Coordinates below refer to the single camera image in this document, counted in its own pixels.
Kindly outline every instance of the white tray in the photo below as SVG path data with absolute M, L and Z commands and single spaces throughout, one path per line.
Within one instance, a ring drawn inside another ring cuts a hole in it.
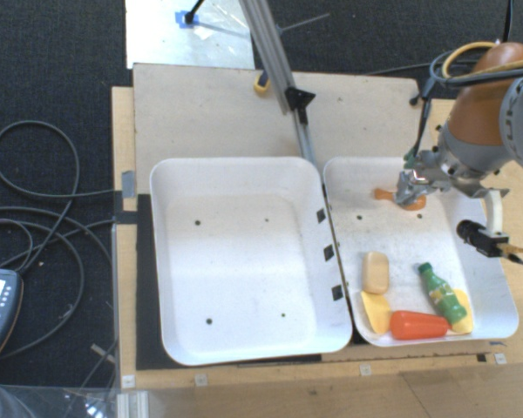
M 313 165 L 173 158 L 150 184 L 162 340 L 173 359 L 195 366 L 347 345 L 350 314 L 337 258 L 325 258 L 333 237 Z
M 479 254 L 455 232 L 462 219 L 486 223 L 480 201 L 451 190 L 429 195 L 425 209 L 409 212 L 374 199 L 377 187 L 395 189 L 402 167 L 400 158 L 335 158 L 325 167 L 331 219 L 357 330 L 368 342 L 382 347 L 512 335 L 519 317 L 499 260 Z M 360 295 L 363 256 L 369 251 L 389 258 L 390 288 L 385 297 L 393 311 L 434 313 L 417 271 L 419 264 L 429 261 L 440 277 L 469 296 L 472 333 L 449 332 L 428 340 L 394 340 L 389 332 L 375 334 Z

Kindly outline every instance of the toy bottle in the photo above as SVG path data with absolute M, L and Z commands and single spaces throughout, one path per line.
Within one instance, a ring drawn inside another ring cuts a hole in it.
M 459 303 L 450 285 L 432 271 L 430 263 L 423 263 L 418 267 L 418 272 L 426 284 L 426 291 L 435 307 L 450 324 L 459 322 L 467 316 L 465 307 Z

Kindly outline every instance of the orange object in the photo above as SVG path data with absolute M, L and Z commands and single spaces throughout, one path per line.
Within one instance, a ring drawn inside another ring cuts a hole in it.
M 388 199 L 389 201 L 394 201 L 393 199 L 393 193 L 385 191 L 384 189 L 377 188 L 374 190 L 374 198 L 375 199 Z M 408 206 L 400 206 L 405 211 L 419 211 L 420 209 L 423 209 L 426 206 L 426 195 L 421 195 L 417 198 L 417 201 L 415 201 L 412 205 Z
M 430 339 L 444 336 L 450 324 L 442 316 L 396 311 L 391 315 L 390 330 L 395 339 Z

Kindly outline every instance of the black carpet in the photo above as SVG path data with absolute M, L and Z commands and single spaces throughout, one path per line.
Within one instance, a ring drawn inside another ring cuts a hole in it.
M 282 41 L 294 70 L 341 73 L 425 63 L 461 44 L 501 37 L 506 1 L 269 0 L 281 27 L 331 13 L 287 31 Z M 512 40 L 523 42 L 523 0 L 516 0 Z M 110 89 L 132 83 L 125 49 L 125 0 L 0 0 L 0 131 L 21 119 L 61 128 L 78 149 L 79 192 L 112 187 Z M 422 84 L 426 72 L 392 76 Z M 437 94 L 454 96 L 441 89 Z M 62 139 L 35 126 L 4 136 L 0 166 L 14 182 L 37 192 L 69 192 L 75 171 Z M 61 212 L 65 203 L 21 196 L 0 180 L 0 206 Z M 112 206 L 112 195 L 78 199 L 69 216 L 89 224 L 110 219 Z M 0 212 L 0 217 L 53 224 L 36 214 Z M 63 232 L 70 229 L 62 226 Z M 110 248 L 109 226 L 97 232 Z M 35 238 L 38 242 L 44 235 L 36 233 Z M 85 265 L 85 294 L 78 310 L 40 346 L 0 361 L 0 383 L 78 386 L 98 360 L 91 344 L 112 344 L 110 267 L 89 237 L 76 236 L 71 242 Z M 25 246 L 15 227 L 0 227 L 0 263 Z M 56 326 L 70 310 L 78 284 L 74 258 L 61 246 L 49 246 L 25 277 L 22 312 L 4 353 Z M 89 385 L 104 386 L 111 373 L 105 364 Z

